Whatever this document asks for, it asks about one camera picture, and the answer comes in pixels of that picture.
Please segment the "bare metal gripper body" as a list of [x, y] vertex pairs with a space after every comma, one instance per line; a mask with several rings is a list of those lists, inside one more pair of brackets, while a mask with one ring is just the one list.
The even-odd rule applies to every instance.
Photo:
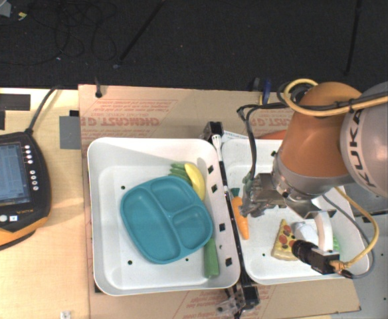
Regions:
[[259, 173], [252, 183], [250, 199], [254, 204], [268, 204], [268, 209], [286, 208], [285, 198], [276, 190], [270, 173]]

